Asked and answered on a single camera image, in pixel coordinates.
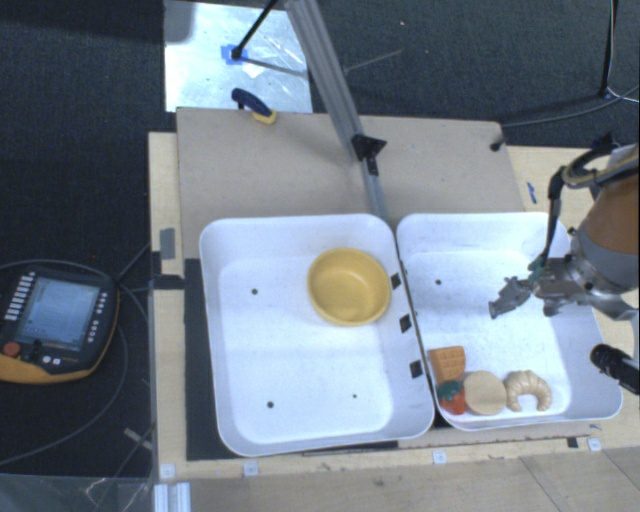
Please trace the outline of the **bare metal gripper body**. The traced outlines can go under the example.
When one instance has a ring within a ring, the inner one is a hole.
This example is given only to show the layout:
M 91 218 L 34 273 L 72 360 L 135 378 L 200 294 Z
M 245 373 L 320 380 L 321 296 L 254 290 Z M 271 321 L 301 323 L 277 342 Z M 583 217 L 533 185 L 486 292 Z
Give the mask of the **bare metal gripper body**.
M 533 294 L 540 299 L 567 298 L 569 304 L 593 308 L 626 308 L 622 298 L 624 287 L 607 279 L 587 260 L 580 258 L 550 258 L 536 283 Z

